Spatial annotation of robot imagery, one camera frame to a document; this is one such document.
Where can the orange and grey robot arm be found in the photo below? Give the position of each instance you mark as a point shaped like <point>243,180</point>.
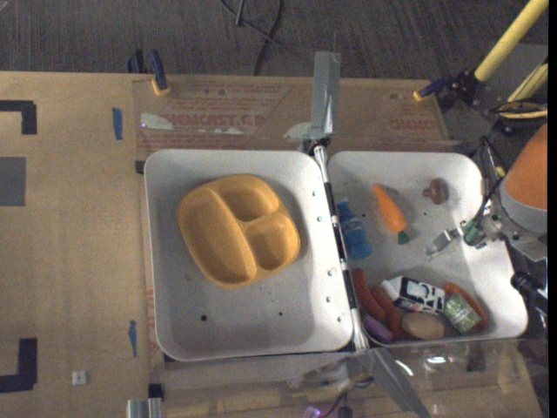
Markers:
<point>528,177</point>

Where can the orange divided plate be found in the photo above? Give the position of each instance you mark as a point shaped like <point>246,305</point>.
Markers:
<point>230,233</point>

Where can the black and white carton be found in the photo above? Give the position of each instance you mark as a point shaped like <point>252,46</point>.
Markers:
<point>418,294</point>

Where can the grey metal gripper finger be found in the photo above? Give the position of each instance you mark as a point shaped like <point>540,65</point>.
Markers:
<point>452,234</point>
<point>436,246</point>

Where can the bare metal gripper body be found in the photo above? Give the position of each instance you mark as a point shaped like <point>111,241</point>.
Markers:
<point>509,233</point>

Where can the brown bread roll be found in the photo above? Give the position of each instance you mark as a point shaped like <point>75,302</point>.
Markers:
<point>423,325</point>

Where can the black cylinder on white bracket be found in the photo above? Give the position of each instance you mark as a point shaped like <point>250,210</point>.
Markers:
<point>528,286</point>

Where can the green can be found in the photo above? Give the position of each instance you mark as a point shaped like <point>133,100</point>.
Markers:
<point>462,314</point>

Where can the brown round toy mushroom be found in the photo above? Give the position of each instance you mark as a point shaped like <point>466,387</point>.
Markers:
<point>436,190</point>

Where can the thin black and white rod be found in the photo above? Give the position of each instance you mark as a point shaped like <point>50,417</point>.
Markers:
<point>335,220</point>

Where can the purple oblong toy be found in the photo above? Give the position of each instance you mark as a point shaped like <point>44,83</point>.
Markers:
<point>377,329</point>

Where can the small white square block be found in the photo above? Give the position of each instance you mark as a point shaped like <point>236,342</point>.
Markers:
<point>79,377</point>

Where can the red sausage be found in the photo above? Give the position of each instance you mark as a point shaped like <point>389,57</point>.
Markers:
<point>389,314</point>
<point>365,292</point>

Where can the blue bottle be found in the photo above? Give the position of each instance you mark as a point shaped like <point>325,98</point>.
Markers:
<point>353,233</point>

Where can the orange carrot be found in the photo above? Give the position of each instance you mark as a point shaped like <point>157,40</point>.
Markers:
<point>390,211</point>

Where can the white plastic tray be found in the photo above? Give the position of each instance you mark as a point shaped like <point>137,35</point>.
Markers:
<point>448,268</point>
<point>261,316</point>

